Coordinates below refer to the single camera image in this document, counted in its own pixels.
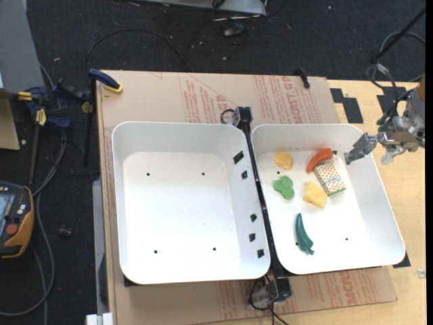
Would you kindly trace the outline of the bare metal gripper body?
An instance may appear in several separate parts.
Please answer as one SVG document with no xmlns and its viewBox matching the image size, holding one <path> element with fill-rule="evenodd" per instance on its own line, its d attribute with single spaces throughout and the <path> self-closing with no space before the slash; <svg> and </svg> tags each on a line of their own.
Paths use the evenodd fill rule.
<svg viewBox="0 0 433 325">
<path fill-rule="evenodd" d="M 378 121 L 378 141 L 387 152 L 416 152 L 425 148 L 425 121 L 417 114 L 391 117 L 384 114 Z"/>
</svg>

